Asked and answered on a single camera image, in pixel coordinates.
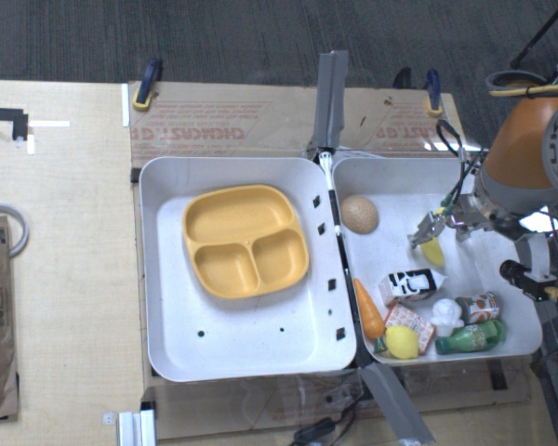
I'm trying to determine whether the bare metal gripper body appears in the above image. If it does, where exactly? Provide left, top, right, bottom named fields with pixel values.
left=445, top=192, right=499, bottom=231

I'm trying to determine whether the yellow banana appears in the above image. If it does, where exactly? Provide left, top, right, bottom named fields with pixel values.
left=418, top=237, right=446, bottom=268

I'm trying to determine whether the white plastic tray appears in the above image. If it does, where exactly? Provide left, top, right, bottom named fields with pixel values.
left=332, top=155, right=544, bottom=367
left=138, top=155, right=358, bottom=383

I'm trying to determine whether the black and white carton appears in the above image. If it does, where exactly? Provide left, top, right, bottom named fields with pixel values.
left=378, top=268, right=448, bottom=308

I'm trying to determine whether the tan speckled ball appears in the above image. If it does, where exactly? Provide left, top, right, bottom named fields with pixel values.
left=339, top=194, right=380, bottom=235

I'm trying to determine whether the orange and white can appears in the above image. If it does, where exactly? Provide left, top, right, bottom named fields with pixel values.
left=455, top=291, right=500, bottom=326

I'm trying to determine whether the white lumpy toy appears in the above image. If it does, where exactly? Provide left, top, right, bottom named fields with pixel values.
left=428, top=297, right=466, bottom=338

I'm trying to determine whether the orange patterned packet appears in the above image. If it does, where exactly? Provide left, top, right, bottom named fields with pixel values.
left=383, top=302, right=437, bottom=356

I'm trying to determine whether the orange carrot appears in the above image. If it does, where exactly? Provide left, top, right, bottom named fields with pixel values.
left=352, top=278, right=390, bottom=355

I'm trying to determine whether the green bottle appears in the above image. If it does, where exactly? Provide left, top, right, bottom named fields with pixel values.
left=434, top=319, right=507, bottom=356

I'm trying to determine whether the yellow lemon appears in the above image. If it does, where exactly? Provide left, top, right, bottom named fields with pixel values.
left=384, top=325, right=420, bottom=361

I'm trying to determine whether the yellow divided plate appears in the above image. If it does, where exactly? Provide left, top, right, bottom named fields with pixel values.
left=181, top=183, right=311, bottom=301

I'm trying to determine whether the brown cardboard board, red print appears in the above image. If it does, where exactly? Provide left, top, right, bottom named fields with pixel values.
left=128, top=80, right=532, bottom=440

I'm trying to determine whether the black cylinder on white bracket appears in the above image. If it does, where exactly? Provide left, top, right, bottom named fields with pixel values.
left=498, top=230, right=558, bottom=302

